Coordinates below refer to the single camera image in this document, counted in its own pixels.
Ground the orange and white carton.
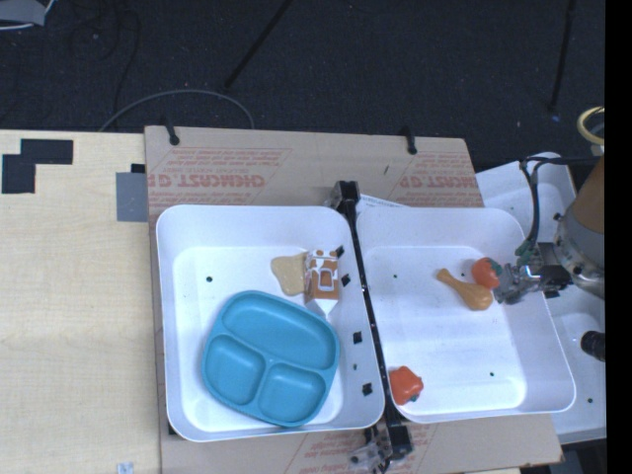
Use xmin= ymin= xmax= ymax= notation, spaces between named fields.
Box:
xmin=302 ymin=248 xmax=346 ymax=322

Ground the orange toy bell pepper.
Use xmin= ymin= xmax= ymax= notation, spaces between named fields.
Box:
xmin=388 ymin=365 xmax=426 ymax=407

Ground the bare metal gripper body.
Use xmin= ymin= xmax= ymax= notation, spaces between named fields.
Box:
xmin=537 ymin=224 xmax=606 ymax=300

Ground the black cylinder on white bracket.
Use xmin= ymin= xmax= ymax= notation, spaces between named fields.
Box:
xmin=580 ymin=330 xmax=606 ymax=363

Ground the black block with wires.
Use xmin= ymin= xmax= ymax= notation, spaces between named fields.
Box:
xmin=332 ymin=180 xmax=360 ymax=212
xmin=384 ymin=424 xmax=413 ymax=461

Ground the brown cardboard board red print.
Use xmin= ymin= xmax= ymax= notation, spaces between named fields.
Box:
xmin=143 ymin=125 xmax=565 ymax=474

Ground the thin black rod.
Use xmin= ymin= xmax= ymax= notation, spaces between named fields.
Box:
xmin=343 ymin=199 xmax=399 ymax=430

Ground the tan toy chicken drumstick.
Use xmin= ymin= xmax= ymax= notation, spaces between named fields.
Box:
xmin=435 ymin=268 xmax=495 ymax=312

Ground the blue divided plate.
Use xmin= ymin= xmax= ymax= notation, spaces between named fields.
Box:
xmin=200 ymin=289 xmax=342 ymax=429

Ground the red toy tomato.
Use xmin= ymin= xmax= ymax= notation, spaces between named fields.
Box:
xmin=470 ymin=257 xmax=504 ymax=290

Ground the beige toy pear slice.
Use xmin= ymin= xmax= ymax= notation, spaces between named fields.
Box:
xmin=270 ymin=252 xmax=310 ymax=297

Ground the white plastic tray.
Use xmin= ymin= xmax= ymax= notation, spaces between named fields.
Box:
xmin=155 ymin=203 xmax=386 ymax=443
xmin=355 ymin=206 xmax=578 ymax=425

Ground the white paper sheet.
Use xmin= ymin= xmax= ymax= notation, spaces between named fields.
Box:
xmin=355 ymin=193 xmax=412 ymax=211

